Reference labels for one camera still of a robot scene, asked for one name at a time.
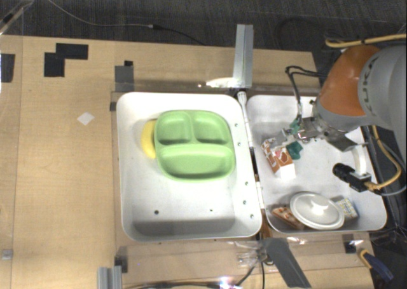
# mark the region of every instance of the small box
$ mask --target small box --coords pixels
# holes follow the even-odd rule
[[[274,174],[283,180],[291,180],[296,177],[293,159],[287,148],[279,147],[270,148],[270,142],[265,140],[261,148],[266,155],[269,165],[272,167]]]
[[[346,198],[340,200],[336,202],[336,204],[342,208],[343,213],[345,214],[345,220],[355,219],[358,217],[358,214],[349,199]]]
[[[305,229],[305,225],[301,223],[296,217],[294,217],[291,210],[286,206],[281,206],[280,208],[273,209],[272,214],[294,229],[297,229],[299,231],[303,231]]]

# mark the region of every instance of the white tray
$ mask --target white tray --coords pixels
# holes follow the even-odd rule
[[[144,123],[179,109],[215,112],[226,120],[235,171],[222,180],[181,182],[165,177],[141,149]],[[117,103],[121,217],[137,241],[245,238],[261,227],[261,212],[238,102],[226,95],[127,93]]]
[[[311,115],[312,106],[309,104],[311,99],[315,98],[301,98],[304,117]],[[300,152],[301,159],[294,161],[297,174],[294,180],[281,180],[273,174],[260,145],[273,133],[287,128],[294,120],[296,117],[296,100],[293,96],[253,96],[247,103],[247,113],[254,138],[256,161],[263,188],[263,199],[267,207],[267,217],[274,229],[287,234],[299,233],[274,217],[271,210],[282,205],[289,206],[291,197],[301,191],[316,192],[333,199],[333,201],[349,198],[356,208],[359,218],[345,222],[344,226],[337,230],[338,232],[374,231],[385,225],[387,214],[383,199],[380,196],[368,191],[358,193],[332,173],[332,168],[336,163],[354,167],[352,153],[342,153],[325,140],[311,141],[309,144],[301,143],[303,146],[303,150]],[[350,132],[347,136],[357,143],[364,142],[360,129]],[[369,158],[368,172],[373,176],[372,181],[376,182]],[[316,230],[307,229],[302,232],[316,232]]]

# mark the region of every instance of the green plate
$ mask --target green plate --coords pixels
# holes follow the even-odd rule
[[[157,119],[154,141],[158,166],[174,180],[214,180],[235,169],[229,126],[207,111],[169,111]]]

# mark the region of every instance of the banana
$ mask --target banana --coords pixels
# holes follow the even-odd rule
[[[155,154],[155,145],[154,145],[154,129],[156,119],[148,121],[141,132],[141,149],[147,155],[147,157],[154,159]]]

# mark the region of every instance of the yellow cable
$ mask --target yellow cable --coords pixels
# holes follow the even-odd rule
[[[393,156],[386,150],[386,148],[383,146],[382,141],[380,140],[379,134],[377,132],[377,127],[375,125],[372,126],[373,129],[373,135],[377,141],[377,144],[380,148],[380,150],[385,154],[385,156],[393,163],[393,165],[396,167],[396,173],[386,180],[384,183],[381,184],[375,184],[372,182],[366,182],[365,185],[368,187],[370,191],[374,190],[380,190],[383,187],[386,187],[390,185],[391,183],[395,182],[401,175],[401,167],[399,163],[393,158]]]
[[[348,48],[351,46],[357,46],[357,45],[362,45],[362,44],[374,44],[374,43],[379,43],[379,42],[397,41],[397,40],[406,39],[406,38],[407,38],[407,34],[394,34],[394,35],[388,35],[388,36],[367,38],[365,40],[359,39],[359,40],[350,41],[350,42],[330,41],[327,39],[327,40],[325,40],[325,44],[327,46],[329,46],[330,48]]]

